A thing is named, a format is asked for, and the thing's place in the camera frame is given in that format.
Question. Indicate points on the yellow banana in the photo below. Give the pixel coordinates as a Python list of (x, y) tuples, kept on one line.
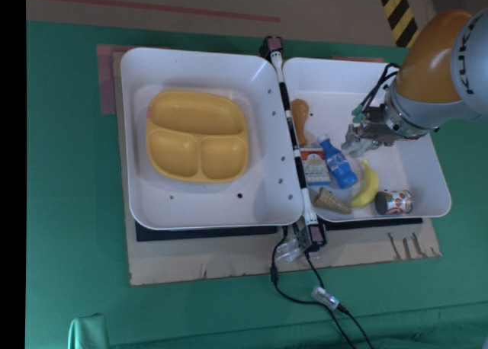
[(369, 189)]

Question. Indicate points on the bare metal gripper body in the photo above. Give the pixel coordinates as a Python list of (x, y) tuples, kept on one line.
[(377, 126)]

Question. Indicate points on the blue plastic bottle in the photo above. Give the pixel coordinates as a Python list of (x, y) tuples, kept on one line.
[(339, 166)]

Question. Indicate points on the red and white carton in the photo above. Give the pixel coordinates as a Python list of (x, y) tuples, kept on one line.
[(314, 170)]

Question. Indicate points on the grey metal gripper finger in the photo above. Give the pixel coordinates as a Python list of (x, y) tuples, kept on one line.
[(350, 139), (366, 148)]

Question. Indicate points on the black and white thin rod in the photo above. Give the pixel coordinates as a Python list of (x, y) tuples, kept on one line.
[(291, 130)]

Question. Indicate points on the yellow divided plate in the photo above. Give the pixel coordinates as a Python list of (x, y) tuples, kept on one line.
[(194, 134)]

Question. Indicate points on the brown cardboard board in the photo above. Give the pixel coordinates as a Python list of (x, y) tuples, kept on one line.
[(228, 260)]

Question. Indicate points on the white plastic tray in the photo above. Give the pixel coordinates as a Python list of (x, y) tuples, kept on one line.
[(411, 172), (213, 206)]

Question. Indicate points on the white and orange can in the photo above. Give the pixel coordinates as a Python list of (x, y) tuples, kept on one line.
[(398, 202)]

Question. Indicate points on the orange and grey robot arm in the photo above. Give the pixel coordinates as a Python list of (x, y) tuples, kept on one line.
[(431, 69)]

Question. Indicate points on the brown toy chicken drumstick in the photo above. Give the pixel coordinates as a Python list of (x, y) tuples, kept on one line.
[(299, 115)]

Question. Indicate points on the tan toy ice cream cone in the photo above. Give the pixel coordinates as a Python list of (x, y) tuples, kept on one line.
[(329, 202)]

